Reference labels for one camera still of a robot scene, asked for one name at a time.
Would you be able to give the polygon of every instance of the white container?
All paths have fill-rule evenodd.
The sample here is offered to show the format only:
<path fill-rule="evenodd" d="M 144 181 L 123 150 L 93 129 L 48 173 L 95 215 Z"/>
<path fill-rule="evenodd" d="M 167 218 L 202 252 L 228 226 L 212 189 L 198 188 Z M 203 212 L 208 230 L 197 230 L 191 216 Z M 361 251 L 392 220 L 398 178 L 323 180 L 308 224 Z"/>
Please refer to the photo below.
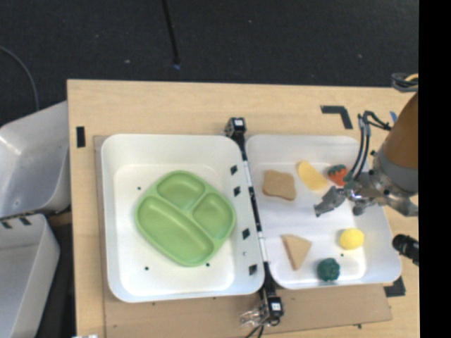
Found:
<path fill-rule="evenodd" d="M 0 129 L 0 217 L 70 204 L 67 102 Z"/>
<path fill-rule="evenodd" d="M 353 203 L 346 200 L 335 210 L 316 217 L 314 204 L 321 202 L 331 183 L 313 192 L 297 174 L 297 164 L 308 161 L 327 177 L 332 165 L 344 164 L 350 169 L 359 143 L 349 137 L 256 135 L 246 143 L 266 251 L 274 280 L 287 289 L 304 289 L 328 285 L 393 282 L 401 273 L 399 254 L 392 247 L 392 232 L 380 206 L 371 206 L 361 216 L 352 213 Z M 290 173 L 295 179 L 297 197 L 287 201 L 263 194 L 264 171 L 272 169 Z M 344 250 L 338 245 L 339 234 L 349 227 L 365 233 L 364 245 Z M 281 239 L 295 234 L 312 242 L 298 271 L 291 268 Z M 340 264 L 340 277 L 333 283 L 316 275 L 322 259 L 334 258 Z"/>
<path fill-rule="evenodd" d="M 234 174 L 231 168 L 237 167 Z M 232 234 L 208 264 L 187 268 L 157 251 L 135 224 L 141 194 L 174 170 L 196 174 L 231 202 Z M 127 302 L 251 294 L 264 268 L 247 174 L 238 145 L 222 136 L 119 134 L 101 147 L 106 269 L 111 291 Z M 240 188 L 235 196 L 234 190 Z M 249 236 L 243 238 L 243 231 Z M 249 268 L 257 270 L 250 274 Z"/>
<path fill-rule="evenodd" d="M 0 224 L 0 338 L 33 338 L 60 249 L 41 214 Z"/>

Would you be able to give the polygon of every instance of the green plate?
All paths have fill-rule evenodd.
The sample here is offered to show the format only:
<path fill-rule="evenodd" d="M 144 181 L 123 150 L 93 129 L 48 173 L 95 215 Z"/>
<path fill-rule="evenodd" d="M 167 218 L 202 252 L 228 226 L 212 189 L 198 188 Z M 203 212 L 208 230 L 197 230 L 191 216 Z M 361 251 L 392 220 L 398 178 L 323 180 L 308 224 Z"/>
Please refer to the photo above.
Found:
<path fill-rule="evenodd" d="M 179 264 L 205 264 L 236 223 L 232 204 L 195 174 L 173 171 L 153 184 L 135 212 L 140 232 Z"/>

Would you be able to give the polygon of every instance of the dark green toy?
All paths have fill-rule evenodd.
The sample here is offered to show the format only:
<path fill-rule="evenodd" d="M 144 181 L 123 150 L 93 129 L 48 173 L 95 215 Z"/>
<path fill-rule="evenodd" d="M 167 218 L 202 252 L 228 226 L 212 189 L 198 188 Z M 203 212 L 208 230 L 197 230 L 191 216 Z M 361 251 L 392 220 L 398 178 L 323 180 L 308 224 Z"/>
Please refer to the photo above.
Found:
<path fill-rule="evenodd" d="M 318 264 L 317 272 L 324 282 L 337 280 L 340 276 L 340 265 L 334 258 L 327 258 Z"/>

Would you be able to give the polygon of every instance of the yellow round toy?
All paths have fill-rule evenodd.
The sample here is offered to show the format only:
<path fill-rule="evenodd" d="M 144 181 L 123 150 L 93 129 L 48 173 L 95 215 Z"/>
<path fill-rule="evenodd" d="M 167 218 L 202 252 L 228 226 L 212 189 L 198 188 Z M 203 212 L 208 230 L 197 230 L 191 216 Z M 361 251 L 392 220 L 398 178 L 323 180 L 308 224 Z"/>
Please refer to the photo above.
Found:
<path fill-rule="evenodd" d="M 357 228 L 346 229 L 340 235 L 340 245 L 344 249 L 356 249 L 363 245 L 365 234 Z"/>

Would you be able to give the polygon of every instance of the wooden table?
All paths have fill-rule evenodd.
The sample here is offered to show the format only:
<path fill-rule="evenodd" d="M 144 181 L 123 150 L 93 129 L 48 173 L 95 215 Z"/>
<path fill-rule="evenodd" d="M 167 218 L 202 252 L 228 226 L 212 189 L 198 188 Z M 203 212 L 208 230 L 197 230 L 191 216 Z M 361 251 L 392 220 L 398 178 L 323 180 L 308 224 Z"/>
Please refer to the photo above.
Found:
<path fill-rule="evenodd" d="M 140 326 L 140 322 L 133 320 L 131 314 L 128 316 L 123 303 L 114 300 L 104 284 L 94 137 L 118 133 L 220 134 L 228 119 L 235 116 L 245 118 L 248 136 L 263 133 L 348 135 L 358 140 L 358 113 L 374 111 L 381 120 L 391 122 L 390 112 L 399 114 L 413 95 L 373 87 L 96 80 L 69 80 L 67 87 L 77 334 L 108 338 L 130 337 L 126 332 Z M 347 129 L 340 114 L 323 113 L 322 106 L 344 107 L 354 128 Z M 371 148 L 377 150 L 386 132 L 372 131 Z M 389 208 L 384 209 L 394 235 L 402 233 L 418 239 L 416 218 L 405 218 Z M 288 294 L 286 303 L 291 309 L 290 316 L 287 315 L 286 320 L 284 316 L 280 327 L 265 330 L 265 334 L 275 338 L 419 337 L 419 269 L 405 257 L 402 257 L 402 279 L 407 289 L 405 296 L 382 299 L 383 287 L 377 284 L 364 290 L 364 294 L 355 294 L 363 296 L 355 304 L 351 301 L 345 305 L 337 303 L 337 309 L 344 313 L 333 313 L 324 305 L 323 317 L 316 313 L 309 316 L 308 311 L 303 311 L 309 299 L 310 303 L 321 300 L 321 297 L 316 299 L 315 292 L 306 292 L 304 303 L 295 303 L 295 296 L 283 292 Z M 340 292 L 352 294 L 360 292 L 358 289 L 361 288 L 337 290 L 336 300 L 340 300 Z M 140 306 L 154 309 L 154 314 L 146 315 L 151 330 L 143 333 L 146 326 L 141 325 L 140 334 L 175 337 L 177 334 L 174 335 L 171 326 L 186 320 L 181 325 L 186 329 L 184 337 L 189 336 L 186 332 L 195 332 L 201 329 L 199 325 L 206 327 L 205 323 L 212 321 L 218 322 L 216 329 L 200 330 L 205 332 L 205 337 L 228 337 L 228 327 L 234 325 L 230 322 L 237 319 L 242 302 L 249 303 L 249 298 L 195 299 L 190 302 L 194 306 L 187 305 L 186 301 L 157 304 L 155 308 L 151 308 L 152 304 Z M 193 322 L 187 311 L 195 306 L 202 314 Z M 236 310 L 236 317 L 230 317 L 231 309 Z M 168 317 L 168 312 L 173 312 L 173 316 Z M 303 318 L 299 329 L 296 321 Z M 236 334 L 236 329 L 232 331 L 241 337 L 249 332 Z"/>

